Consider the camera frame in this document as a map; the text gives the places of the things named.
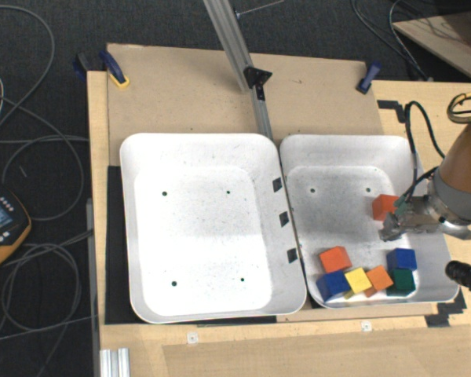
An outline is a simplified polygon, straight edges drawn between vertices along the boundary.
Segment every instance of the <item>block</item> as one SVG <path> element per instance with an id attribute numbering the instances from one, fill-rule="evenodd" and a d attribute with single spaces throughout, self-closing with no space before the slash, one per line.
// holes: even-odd
<path id="1" fill-rule="evenodd" d="M 387 289 L 394 284 L 391 276 L 387 273 L 383 265 L 379 265 L 370 271 L 367 271 L 367 276 L 372 285 L 364 292 L 367 298 L 375 295 L 379 291 Z"/>
<path id="2" fill-rule="evenodd" d="M 371 202 L 371 209 L 373 212 L 375 221 L 384 221 L 385 216 L 388 212 L 394 213 L 396 207 L 394 202 L 398 199 L 398 196 L 389 196 L 387 194 L 381 194 Z"/>
<path id="3" fill-rule="evenodd" d="M 393 269 L 389 275 L 394 284 L 385 290 L 388 296 L 408 296 L 415 290 L 414 274 L 411 269 Z"/>
<path id="4" fill-rule="evenodd" d="M 392 271 L 396 268 L 417 269 L 417 258 L 415 257 L 415 250 L 410 248 L 395 248 L 390 251 L 386 256 L 387 270 Z"/>
<path id="5" fill-rule="evenodd" d="M 340 297 L 351 288 L 342 271 L 323 274 L 316 281 L 316 286 L 324 301 Z"/>
<path id="6" fill-rule="evenodd" d="M 351 298 L 353 295 L 365 291 L 371 287 L 371 282 L 367 274 L 361 267 L 353 269 L 345 273 L 345 278 L 351 287 L 350 290 L 344 295 L 345 298 Z"/>
<path id="7" fill-rule="evenodd" d="M 334 273 L 352 267 L 347 250 L 343 246 L 332 247 L 319 255 L 325 273 Z"/>

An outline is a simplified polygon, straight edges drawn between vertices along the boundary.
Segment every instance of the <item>multimeter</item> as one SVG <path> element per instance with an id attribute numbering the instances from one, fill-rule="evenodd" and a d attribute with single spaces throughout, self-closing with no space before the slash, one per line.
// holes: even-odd
<path id="1" fill-rule="evenodd" d="M 31 230 L 31 219 L 23 205 L 0 184 L 0 264 L 20 245 Z"/>

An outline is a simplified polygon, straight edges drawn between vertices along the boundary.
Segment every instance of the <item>green block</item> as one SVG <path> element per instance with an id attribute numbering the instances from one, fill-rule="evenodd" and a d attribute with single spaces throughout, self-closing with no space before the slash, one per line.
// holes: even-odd
<path id="1" fill-rule="evenodd" d="M 415 290 L 414 275 L 411 269 L 396 268 L 389 275 L 394 281 L 394 285 L 385 290 L 388 296 L 408 296 Z"/>

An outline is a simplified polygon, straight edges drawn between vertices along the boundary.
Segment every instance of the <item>blue block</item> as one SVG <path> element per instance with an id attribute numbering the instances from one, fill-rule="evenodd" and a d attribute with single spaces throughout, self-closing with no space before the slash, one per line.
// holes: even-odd
<path id="1" fill-rule="evenodd" d="M 389 252 L 387 258 L 387 270 L 391 272 L 393 269 L 417 269 L 417 259 L 415 251 L 410 248 L 395 248 Z"/>
<path id="2" fill-rule="evenodd" d="M 343 271 L 325 273 L 316 281 L 316 286 L 324 301 L 336 295 L 342 295 L 351 289 Z"/>

